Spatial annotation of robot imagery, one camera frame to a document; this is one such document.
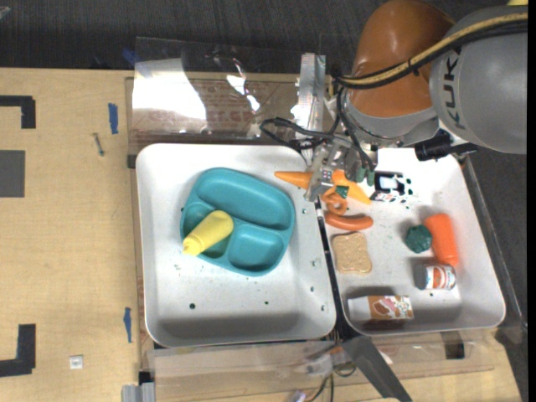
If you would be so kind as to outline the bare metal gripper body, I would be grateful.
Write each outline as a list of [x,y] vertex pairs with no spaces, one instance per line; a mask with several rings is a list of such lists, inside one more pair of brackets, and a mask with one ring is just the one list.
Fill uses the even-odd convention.
[[312,154],[311,182],[330,182],[336,170],[346,169],[347,156],[350,152],[350,144],[338,138],[317,146]]

